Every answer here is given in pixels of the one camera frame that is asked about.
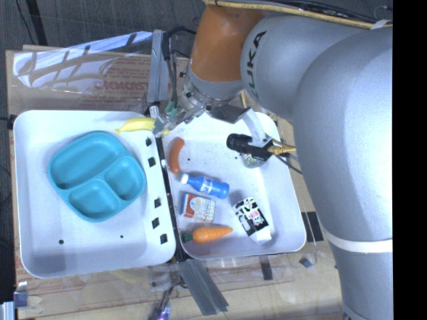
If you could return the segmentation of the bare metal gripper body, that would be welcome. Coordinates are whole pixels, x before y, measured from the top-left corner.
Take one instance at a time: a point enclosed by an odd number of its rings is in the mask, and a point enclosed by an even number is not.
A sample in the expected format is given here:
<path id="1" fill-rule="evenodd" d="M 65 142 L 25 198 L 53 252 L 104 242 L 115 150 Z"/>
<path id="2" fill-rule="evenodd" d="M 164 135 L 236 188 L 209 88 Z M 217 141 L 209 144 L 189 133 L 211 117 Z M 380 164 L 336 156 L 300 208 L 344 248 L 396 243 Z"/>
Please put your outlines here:
<path id="1" fill-rule="evenodd" d="M 192 84 L 184 86 L 180 93 L 176 93 L 167 102 L 162 117 L 169 125 L 189 123 L 199 117 L 208 104 L 209 99 L 201 94 Z"/>

